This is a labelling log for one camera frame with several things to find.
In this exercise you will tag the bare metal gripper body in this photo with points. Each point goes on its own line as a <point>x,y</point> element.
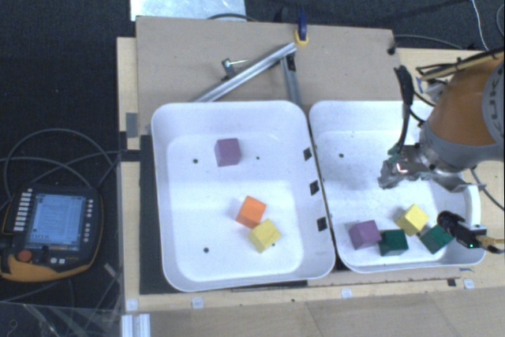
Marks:
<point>410,167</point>

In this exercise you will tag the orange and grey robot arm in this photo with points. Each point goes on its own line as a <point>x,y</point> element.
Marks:
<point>459,114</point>

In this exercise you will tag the yellow cube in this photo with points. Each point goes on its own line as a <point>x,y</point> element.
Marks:
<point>264,236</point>
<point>412,219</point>

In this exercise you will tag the white plastic tray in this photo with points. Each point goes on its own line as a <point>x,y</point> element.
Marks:
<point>355,185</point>
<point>221,185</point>

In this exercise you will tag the dark green cube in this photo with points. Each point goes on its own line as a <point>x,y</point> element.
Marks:
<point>435,239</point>
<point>394,243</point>

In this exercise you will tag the purple cube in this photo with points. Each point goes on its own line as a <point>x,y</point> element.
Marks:
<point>228,152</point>
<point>363,234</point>

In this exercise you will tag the orange cube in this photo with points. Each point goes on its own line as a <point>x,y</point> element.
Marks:
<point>251,211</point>

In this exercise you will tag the brown cardboard board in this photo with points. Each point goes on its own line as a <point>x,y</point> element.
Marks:
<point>221,47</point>

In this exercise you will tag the black cylinder on white bracket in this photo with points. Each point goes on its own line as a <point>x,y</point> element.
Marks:
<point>457,227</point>

